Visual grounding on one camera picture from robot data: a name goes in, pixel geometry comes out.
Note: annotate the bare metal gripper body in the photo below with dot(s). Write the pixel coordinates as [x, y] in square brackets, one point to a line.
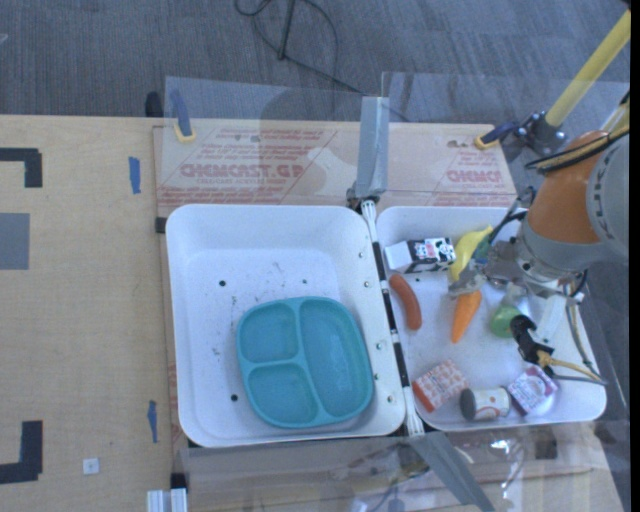
[507, 267]

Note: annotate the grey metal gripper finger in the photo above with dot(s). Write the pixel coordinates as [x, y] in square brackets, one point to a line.
[462, 287]
[476, 272]

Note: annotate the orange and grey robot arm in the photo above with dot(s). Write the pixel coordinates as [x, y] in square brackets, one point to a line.
[565, 210]

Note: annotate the yellow banana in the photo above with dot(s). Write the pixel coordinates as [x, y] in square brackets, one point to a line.
[465, 250]

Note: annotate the orange carrot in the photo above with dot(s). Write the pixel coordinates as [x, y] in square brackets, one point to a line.
[465, 315]

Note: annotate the white carton with cow print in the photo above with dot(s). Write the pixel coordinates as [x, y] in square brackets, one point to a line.
[425, 252]

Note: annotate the green round toy fruit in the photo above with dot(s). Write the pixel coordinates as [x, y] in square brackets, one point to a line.
[502, 322]

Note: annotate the orange-red sausage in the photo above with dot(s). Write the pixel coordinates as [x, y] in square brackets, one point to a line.
[407, 302]

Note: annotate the white plastic tray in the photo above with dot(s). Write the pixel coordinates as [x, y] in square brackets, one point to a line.
[480, 360]
[210, 320]

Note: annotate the orange and white packet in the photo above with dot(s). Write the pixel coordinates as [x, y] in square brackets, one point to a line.
[440, 385]

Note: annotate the small white can grey lid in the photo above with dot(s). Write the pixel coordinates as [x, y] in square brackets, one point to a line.
[487, 404]

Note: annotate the pink and white carton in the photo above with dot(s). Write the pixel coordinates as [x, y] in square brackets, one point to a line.
[532, 390]

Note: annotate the teal divided plate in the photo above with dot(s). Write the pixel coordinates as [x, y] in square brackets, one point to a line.
[320, 350]

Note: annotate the brown cardboard board red print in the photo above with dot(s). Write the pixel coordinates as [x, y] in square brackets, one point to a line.
[240, 165]

